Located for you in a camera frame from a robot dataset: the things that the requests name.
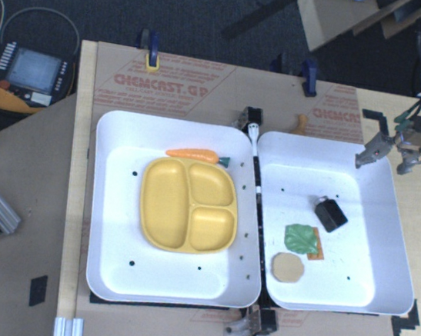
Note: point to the brown cardboard board red print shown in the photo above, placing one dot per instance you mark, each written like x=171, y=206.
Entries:
x=191, y=83

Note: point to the orange square cracker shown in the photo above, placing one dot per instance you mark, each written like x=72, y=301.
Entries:
x=318, y=255

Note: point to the tan round biscuit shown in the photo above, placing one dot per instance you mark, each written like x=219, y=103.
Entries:
x=287, y=267

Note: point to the white plastic tray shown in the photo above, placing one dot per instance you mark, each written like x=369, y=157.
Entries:
x=368, y=263
x=109, y=277

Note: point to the yellow divided plate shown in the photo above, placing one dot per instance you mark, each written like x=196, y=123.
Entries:
x=164, y=203

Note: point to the tan rounded stick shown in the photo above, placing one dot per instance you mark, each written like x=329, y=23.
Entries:
x=300, y=125

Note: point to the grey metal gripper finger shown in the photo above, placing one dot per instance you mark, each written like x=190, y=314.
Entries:
x=409, y=162
x=372, y=153

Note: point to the orange carrot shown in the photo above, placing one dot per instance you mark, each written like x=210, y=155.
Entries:
x=193, y=154

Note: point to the green lettuce leaf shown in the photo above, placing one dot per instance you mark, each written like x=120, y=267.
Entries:
x=300, y=239

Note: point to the thin black and white rod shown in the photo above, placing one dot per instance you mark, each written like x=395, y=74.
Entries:
x=257, y=193

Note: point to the black bottle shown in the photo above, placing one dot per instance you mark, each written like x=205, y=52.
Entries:
x=331, y=216

